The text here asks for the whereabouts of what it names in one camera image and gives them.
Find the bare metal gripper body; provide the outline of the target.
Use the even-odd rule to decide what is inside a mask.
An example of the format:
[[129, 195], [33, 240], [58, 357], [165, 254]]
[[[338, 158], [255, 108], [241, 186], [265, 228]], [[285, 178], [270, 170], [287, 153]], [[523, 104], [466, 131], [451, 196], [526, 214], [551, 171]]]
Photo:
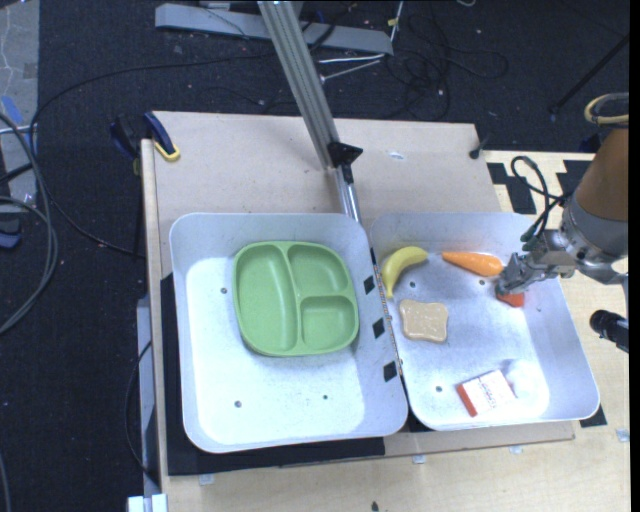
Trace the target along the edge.
[[520, 256], [521, 269], [536, 269], [539, 280], [569, 278], [579, 272], [604, 285], [622, 284], [627, 272], [614, 269], [623, 255], [592, 244], [581, 234], [562, 230], [546, 230], [525, 242]]

